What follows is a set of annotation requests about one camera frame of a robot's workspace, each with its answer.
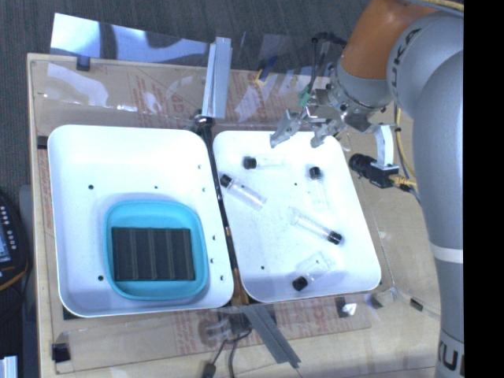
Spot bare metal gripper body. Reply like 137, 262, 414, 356
301, 88, 376, 135

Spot clear bottle with black cap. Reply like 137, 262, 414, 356
219, 173, 268, 212
308, 165, 331, 212
243, 152, 287, 171
287, 206, 343, 246
291, 250, 335, 292

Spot thin black and white rod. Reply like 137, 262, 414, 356
200, 120, 248, 307

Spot white plastic tray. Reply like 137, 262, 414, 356
46, 124, 235, 318
211, 130, 382, 304

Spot brown cardboard board red print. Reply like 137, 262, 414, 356
33, 63, 398, 356

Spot black ribbed rectangular block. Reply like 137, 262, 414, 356
111, 226, 197, 283

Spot blue plate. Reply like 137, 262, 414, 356
102, 199, 209, 302

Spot black cylinder on white bracket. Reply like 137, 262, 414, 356
348, 123, 401, 190

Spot black block with thin wires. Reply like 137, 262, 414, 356
230, 309, 253, 332

